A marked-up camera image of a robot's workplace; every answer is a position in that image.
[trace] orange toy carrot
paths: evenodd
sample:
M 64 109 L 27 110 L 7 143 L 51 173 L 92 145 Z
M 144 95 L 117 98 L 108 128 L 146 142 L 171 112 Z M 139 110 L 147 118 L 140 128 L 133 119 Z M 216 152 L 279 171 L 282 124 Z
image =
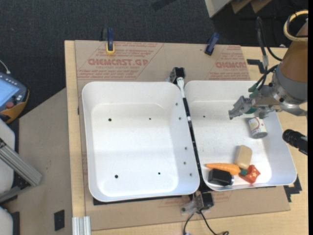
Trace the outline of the orange toy carrot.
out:
M 215 163 L 215 164 L 205 164 L 206 167 L 210 169 L 219 169 L 228 171 L 231 175 L 237 175 L 240 173 L 240 168 L 236 164 L 227 164 L 227 163 Z

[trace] silver can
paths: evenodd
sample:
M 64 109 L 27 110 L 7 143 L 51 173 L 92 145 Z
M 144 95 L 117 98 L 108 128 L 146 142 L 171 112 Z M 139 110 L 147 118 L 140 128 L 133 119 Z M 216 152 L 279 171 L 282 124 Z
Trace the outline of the silver can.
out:
M 249 121 L 252 137 L 254 139 L 264 138 L 268 133 L 266 131 L 264 122 L 259 117 L 251 118 Z

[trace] yellow cable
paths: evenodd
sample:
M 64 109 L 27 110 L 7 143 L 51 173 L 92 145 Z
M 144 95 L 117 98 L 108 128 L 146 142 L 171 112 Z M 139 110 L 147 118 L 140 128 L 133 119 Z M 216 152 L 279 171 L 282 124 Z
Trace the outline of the yellow cable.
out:
M 298 12 L 292 14 L 290 16 L 290 18 L 289 18 L 289 23 L 291 23 L 292 20 L 295 19 L 297 16 L 300 16 L 300 15 L 303 15 L 303 14 L 307 14 L 308 15 L 309 11 L 308 10 L 301 10 L 301 11 L 298 11 Z M 302 37 L 294 37 L 294 36 L 290 35 L 289 32 L 288 32 L 288 29 L 287 29 L 287 23 L 288 23 L 288 20 L 284 24 L 284 34 L 285 34 L 285 36 L 288 39 L 290 39 L 292 41 L 296 41 L 296 42 L 306 42 L 308 40 L 308 37 L 303 37 L 302 38 Z

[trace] wooden table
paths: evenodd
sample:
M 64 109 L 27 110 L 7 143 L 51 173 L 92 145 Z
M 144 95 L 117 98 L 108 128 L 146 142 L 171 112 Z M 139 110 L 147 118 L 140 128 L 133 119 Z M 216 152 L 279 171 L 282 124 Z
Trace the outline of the wooden table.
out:
M 242 50 L 246 59 L 261 59 L 262 57 L 260 48 L 258 47 L 242 47 Z M 280 57 L 283 57 L 287 51 L 286 48 L 273 48 L 272 50 L 277 56 Z M 79 117 L 77 115 L 78 97 L 74 41 L 65 41 L 65 62 L 67 78 L 72 215 L 73 217 L 83 217 L 86 215 L 86 210 L 84 201 L 80 125 Z M 269 56 L 269 63 L 271 66 L 274 66 L 278 63 L 278 61 Z M 258 80 L 260 78 L 260 74 L 256 66 L 248 66 L 248 71 L 252 80 Z M 285 112 L 278 113 L 278 116 L 283 130 L 293 129 L 303 133 L 304 135 L 307 134 L 307 120 L 305 117 L 296 117 Z M 300 194 L 294 194 L 291 197 L 291 210 L 278 213 L 265 213 L 208 220 L 209 225 L 216 233 L 227 230 L 230 232 L 230 235 L 309 234 L 308 157 L 300 153 L 296 148 L 291 146 L 289 147 L 302 187 Z M 92 234 L 180 235 L 182 234 L 183 225 L 183 223 L 159 224 L 95 231 L 92 232 Z M 203 221 L 191 221 L 188 223 L 188 230 L 191 231 L 193 235 L 210 234 L 210 231 L 207 229 Z

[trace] black floor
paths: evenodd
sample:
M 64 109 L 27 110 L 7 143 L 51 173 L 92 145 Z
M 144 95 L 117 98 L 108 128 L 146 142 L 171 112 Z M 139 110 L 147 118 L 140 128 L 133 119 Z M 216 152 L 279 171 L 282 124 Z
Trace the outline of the black floor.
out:
M 288 46 L 282 25 L 309 2 L 273 0 L 257 14 L 250 5 L 238 14 L 227 5 L 210 18 L 204 0 L 162 1 L 0 0 L 0 60 L 31 93 L 23 114 L 66 86 L 64 40 L 98 40 L 102 27 L 109 26 L 116 41 L 206 43 L 218 32 L 219 44 L 258 46 L 260 16 L 268 45 Z

